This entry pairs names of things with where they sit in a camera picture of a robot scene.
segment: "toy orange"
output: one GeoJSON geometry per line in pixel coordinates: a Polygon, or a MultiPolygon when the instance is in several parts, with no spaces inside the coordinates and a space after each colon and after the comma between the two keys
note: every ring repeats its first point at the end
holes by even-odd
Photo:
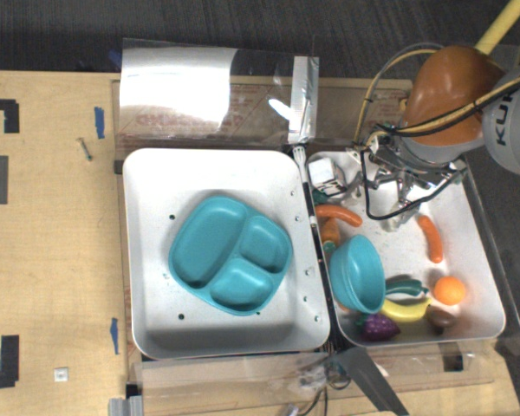
{"type": "Polygon", "coordinates": [[[465,296],[466,287],[455,276],[441,277],[433,287],[433,297],[445,305],[457,305],[465,296]]]}

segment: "yellow pole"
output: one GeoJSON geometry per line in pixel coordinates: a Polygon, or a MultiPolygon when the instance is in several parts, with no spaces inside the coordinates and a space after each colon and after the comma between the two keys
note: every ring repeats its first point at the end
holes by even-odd
{"type": "Polygon", "coordinates": [[[519,17],[520,0],[510,0],[495,19],[495,22],[491,24],[484,36],[480,39],[476,45],[476,49],[479,49],[485,54],[490,54],[519,17]]]}

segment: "wooden table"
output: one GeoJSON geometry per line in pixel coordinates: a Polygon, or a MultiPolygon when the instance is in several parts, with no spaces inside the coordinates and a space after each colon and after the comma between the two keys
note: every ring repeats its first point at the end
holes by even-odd
{"type": "MultiPolygon", "coordinates": [[[[0,72],[0,99],[20,105],[20,133],[3,132],[8,204],[0,205],[0,338],[19,335],[19,381],[0,389],[0,415],[106,415],[124,397],[127,344],[112,82],[117,74],[0,72]],[[98,139],[94,108],[105,112],[98,139]],[[87,161],[76,141],[92,154],[87,161]],[[110,328],[118,322],[119,353],[110,328]],[[68,380],[55,381],[67,367],[68,380]]],[[[520,414],[504,360],[483,385],[400,393],[417,414],[520,414]]],[[[225,414],[273,415],[281,407],[225,414]]],[[[322,414],[322,406],[317,409],[322,414]]],[[[373,412],[364,397],[329,414],[373,412]]]]}

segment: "purple toy vegetable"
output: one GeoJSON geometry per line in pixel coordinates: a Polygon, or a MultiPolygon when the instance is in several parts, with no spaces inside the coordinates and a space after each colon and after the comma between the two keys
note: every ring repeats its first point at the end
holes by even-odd
{"type": "Polygon", "coordinates": [[[362,326],[362,337],[370,342],[387,341],[400,333],[400,328],[388,317],[369,315],[362,326]]]}

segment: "orange carrot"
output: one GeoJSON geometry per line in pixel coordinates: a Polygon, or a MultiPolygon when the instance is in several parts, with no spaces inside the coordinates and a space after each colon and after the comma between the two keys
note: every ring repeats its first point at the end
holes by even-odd
{"type": "Polygon", "coordinates": [[[430,260],[433,263],[443,261],[443,243],[435,224],[428,216],[419,216],[418,225],[426,235],[430,260]]]}
{"type": "Polygon", "coordinates": [[[362,218],[358,214],[338,205],[317,205],[315,214],[319,218],[338,218],[355,227],[362,225],[362,218]]]}

